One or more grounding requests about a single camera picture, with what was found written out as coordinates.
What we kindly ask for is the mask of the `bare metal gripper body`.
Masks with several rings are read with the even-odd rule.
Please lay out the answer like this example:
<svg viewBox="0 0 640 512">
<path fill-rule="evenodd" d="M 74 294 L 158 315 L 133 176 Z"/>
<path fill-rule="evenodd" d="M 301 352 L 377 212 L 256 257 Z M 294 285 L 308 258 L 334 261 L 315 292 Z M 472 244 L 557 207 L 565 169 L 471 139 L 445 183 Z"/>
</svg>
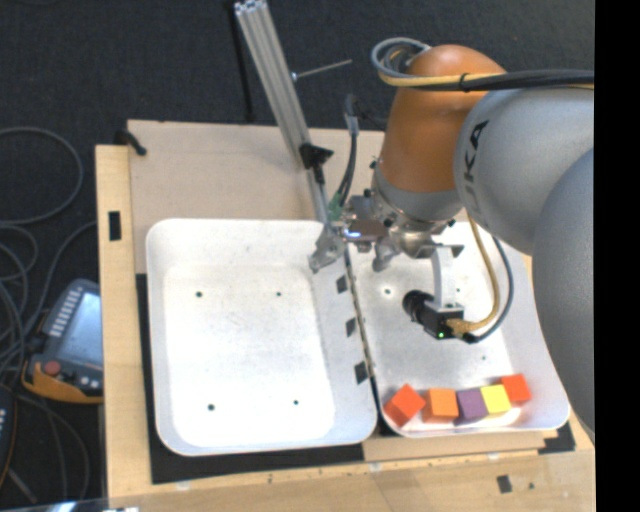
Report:
<svg viewBox="0 0 640 512">
<path fill-rule="evenodd" d="M 344 208 L 344 235 L 353 243 L 374 244 L 379 257 L 387 253 L 429 258 L 433 240 L 450 221 L 449 194 L 354 195 Z"/>
</svg>

